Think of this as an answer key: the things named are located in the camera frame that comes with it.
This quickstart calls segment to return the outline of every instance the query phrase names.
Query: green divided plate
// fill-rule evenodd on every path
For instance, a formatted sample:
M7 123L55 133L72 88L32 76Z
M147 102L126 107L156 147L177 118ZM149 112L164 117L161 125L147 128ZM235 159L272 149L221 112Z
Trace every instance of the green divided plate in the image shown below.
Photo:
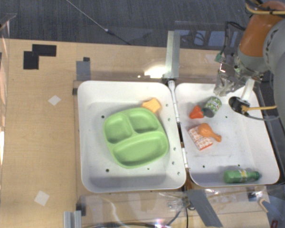
M109 116L104 122L104 139L122 167L135 168L153 162L169 150L167 135L146 108L137 107Z

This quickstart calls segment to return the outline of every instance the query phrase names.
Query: tabletop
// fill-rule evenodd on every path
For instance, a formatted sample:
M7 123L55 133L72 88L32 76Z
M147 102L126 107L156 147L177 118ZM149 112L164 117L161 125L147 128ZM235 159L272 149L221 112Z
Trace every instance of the tabletop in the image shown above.
M25 52L32 52L36 45L56 46L56 53L40 53L38 69L24 69ZM16 39L9 40L9 48L0 228L63 227L64 211L75 211L82 196L93 195L82 185L78 170L73 94L78 79L76 65L89 61L90 77L95 80L160 82L160 78L149 77L147 71L154 65L164 65L167 49ZM180 49L180 78L214 83L216 54L217 51ZM152 210L148 206L155 207L152 200L157 200L157 194L141 195L145 200L141 207ZM123 198L128 197L121 195L116 207L123 205ZM266 213L259 206L251 208L246 201L244 204L245 214L219 215L224 227L234 227L234 220L239 221L237 227L268 226ZM103 213L106 205L102 204ZM204 227L196 211L189 211L189 222L190 227ZM83 217L83 227L92 227L93 223ZM185 223L182 213L173 227L185 227Z

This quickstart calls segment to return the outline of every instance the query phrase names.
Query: green bottle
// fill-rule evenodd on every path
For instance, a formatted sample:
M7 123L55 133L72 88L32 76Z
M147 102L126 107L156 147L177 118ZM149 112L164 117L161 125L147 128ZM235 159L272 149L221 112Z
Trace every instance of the green bottle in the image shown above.
M235 170L224 172L224 181L226 183L241 183L250 179L258 180L259 178L260 173L257 171Z

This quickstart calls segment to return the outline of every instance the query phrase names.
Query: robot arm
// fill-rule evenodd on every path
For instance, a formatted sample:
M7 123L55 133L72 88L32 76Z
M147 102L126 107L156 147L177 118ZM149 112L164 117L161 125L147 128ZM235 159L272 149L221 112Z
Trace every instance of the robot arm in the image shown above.
M274 98L285 129L285 4L268 1L252 11L260 14L250 19L236 54L221 61L214 93L226 96L245 85L251 86L251 81L258 85L270 70L275 75ZM243 99L243 104L249 105L246 100Z

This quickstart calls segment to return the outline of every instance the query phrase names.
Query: bottle label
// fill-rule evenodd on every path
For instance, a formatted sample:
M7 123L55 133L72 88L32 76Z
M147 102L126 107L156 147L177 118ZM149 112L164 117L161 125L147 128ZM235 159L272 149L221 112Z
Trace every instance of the bottle label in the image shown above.
M247 181L247 172L245 170L238 170L241 174L241 180L239 182L246 182Z
M212 107L219 109L219 105L215 101L208 101L208 103L212 105Z

